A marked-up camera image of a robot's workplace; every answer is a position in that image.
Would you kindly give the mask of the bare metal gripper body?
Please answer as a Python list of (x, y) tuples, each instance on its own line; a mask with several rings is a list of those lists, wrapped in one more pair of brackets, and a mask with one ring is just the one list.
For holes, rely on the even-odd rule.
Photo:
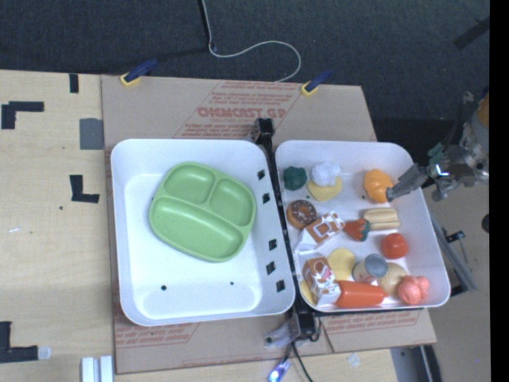
[(489, 184), (489, 155), (480, 145), (465, 147), (438, 143), (428, 151), (428, 157), (428, 171), (433, 181), (454, 180), (454, 189), (460, 185), (468, 188), (478, 183)]

